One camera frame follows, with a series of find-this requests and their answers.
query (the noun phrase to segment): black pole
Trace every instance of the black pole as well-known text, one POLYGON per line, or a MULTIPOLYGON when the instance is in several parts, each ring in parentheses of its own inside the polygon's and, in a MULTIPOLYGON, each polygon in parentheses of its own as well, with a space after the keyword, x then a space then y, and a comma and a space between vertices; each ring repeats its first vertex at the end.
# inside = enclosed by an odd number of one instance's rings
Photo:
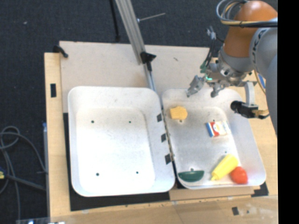
POLYGON ((112 17, 113 17, 113 22, 114 22, 114 29, 115 29, 115 33, 116 33, 115 41, 119 42, 121 40, 121 36, 118 32, 118 26, 117 26, 117 20, 116 20, 116 16, 115 16, 113 0, 109 0, 109 2, 110 2, 111 12, 112 12, 112 17))

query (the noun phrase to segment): black floor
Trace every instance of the black floor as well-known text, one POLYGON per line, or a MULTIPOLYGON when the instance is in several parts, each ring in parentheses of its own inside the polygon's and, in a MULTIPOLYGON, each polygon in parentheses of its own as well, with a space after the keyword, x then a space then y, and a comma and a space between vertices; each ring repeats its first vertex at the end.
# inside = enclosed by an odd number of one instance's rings
MULTIPOLYGON (((138 18, 166 15, 140 23, 145 44, 209 47, 206 28, 224 38, 215 8, 220 0, 132 0, 138 18)), ((278 0, 263 0, 278 9, 278 0)), ((128 43, 116 10, 121 42, 128 43)), ((43 156, 45 115, 43 54, 59 41, 114 42, 109 0, 0 0, 0 131, 16 126, 43 156)), ((15 175, 45 185, 33 149, 24 139, 7 149, 15 175)), ((0 166, 6 169, 0 152, 0 166)), ((5 181, 0 180, 0 191, 5 181)), ((19 184, 21 219, 47 216, 46 195, 19 184)), ((18 218, 16 188, 0 193, 0 224, 18 218)))

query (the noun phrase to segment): dark green object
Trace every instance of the dark green object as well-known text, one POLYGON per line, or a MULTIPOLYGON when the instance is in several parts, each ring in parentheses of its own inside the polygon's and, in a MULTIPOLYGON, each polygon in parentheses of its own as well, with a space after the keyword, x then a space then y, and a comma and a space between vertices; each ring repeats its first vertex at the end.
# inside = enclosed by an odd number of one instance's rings
POLYGON ((185 182, 196 182, 202 179, 205 171, 200 170, 200 171, 187 171, 187 172, 182 172, 179 173, 178 176, 184 180, 185 182))

